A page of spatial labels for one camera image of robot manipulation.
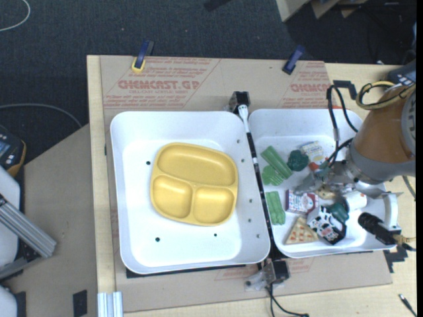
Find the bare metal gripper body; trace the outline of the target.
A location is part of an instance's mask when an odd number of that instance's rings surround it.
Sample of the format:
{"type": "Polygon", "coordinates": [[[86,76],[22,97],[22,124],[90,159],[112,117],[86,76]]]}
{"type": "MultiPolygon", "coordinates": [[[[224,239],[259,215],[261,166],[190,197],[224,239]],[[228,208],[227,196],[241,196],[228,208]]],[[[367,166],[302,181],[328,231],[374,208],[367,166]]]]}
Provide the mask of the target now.
{"type": "Polygon", "coordinates": [[[325,168],[323,185],[331,191],[352,191],[360,177],[361,170],[351,160],[336,161],[325,168]]]}

